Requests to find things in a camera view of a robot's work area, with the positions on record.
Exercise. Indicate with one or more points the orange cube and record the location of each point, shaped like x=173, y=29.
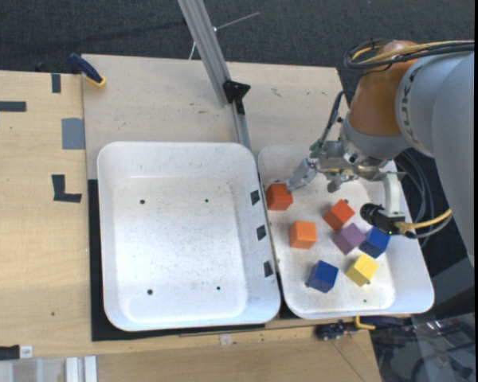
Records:
x=338, y=214
x=302, y=235
x=279, y=197

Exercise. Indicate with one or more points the white plastic tray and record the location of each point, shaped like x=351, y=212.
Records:
x=183, y=245
x=342, y=298

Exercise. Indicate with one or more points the yellow cube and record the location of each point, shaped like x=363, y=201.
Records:
x=361, y=270

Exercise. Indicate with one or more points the pale wood board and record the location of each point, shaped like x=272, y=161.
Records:
x=159, y=106

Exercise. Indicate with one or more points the blue cube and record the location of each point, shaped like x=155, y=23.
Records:
x=376, y=243
x=322, y=277

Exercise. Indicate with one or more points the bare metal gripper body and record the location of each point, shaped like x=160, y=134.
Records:
x=336, y=159

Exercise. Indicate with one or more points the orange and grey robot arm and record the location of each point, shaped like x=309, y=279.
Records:
x=434, y=106

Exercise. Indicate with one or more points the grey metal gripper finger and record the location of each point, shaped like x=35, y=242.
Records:
x=302, y=175
x=338, y=184

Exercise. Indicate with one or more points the black cylinder on white bracket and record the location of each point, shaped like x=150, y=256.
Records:
x=378, y=216

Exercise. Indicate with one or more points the purple cube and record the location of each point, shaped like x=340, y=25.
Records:
x=348, y=239

